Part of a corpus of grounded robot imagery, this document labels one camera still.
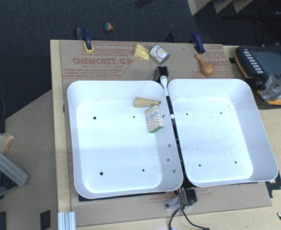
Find yellow cheese wedge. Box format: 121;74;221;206
133;43;150;61

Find white plastic tray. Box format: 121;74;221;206
166;78;279;188
66;80;184;199

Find beige toy sandwich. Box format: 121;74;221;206
0;133;14;155

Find patterned carton with green edge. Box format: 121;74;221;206
144;104;164;134

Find small white can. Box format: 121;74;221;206
149;44;170;65

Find brown cardboard board red print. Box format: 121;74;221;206
59;39;273;227

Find thin black and white rod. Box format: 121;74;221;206
160;76;187;189

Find beige ice cream cone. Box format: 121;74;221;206
134;96;162;109

